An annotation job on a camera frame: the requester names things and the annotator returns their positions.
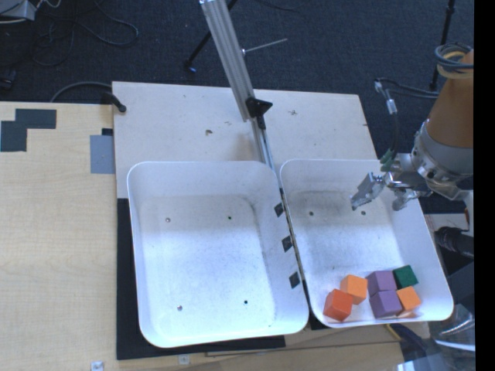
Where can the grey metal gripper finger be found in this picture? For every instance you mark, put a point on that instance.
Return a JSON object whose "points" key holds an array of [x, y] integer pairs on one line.
{"points": [[401, 201], [365, 191]]}

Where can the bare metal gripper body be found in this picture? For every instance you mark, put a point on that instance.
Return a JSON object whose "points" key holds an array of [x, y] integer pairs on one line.
{"points": [[410, 174]]}

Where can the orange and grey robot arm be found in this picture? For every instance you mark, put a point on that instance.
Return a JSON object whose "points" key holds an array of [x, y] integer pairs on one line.
{"points": [[450, 122]]}

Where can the white plastic tray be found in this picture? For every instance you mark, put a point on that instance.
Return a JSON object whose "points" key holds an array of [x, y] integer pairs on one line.
{"points": [[348, 242], [205, 253]]}

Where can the green cube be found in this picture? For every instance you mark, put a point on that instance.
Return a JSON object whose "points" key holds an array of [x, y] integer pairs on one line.
{"points": [[406, 276]]}

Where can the purple cube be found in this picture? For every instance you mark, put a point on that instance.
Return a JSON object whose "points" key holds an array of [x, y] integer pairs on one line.
{"points": [[385, 304], [381, 281]]}

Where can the light orange cube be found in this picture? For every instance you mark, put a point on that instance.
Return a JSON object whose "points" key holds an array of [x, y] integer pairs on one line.
{"points": [[409, 298], [355, 286]]}

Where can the dark orange cube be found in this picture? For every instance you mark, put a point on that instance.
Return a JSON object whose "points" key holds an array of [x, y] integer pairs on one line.
{"points": [[337, 304]]}

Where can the pale flat board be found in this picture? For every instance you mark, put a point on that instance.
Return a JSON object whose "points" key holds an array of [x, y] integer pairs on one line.
{"points": [[185, 130]]}

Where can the black cylinder on white bracket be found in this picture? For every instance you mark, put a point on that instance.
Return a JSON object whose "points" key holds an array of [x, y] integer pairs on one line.
{"points": [[456, 242]]}

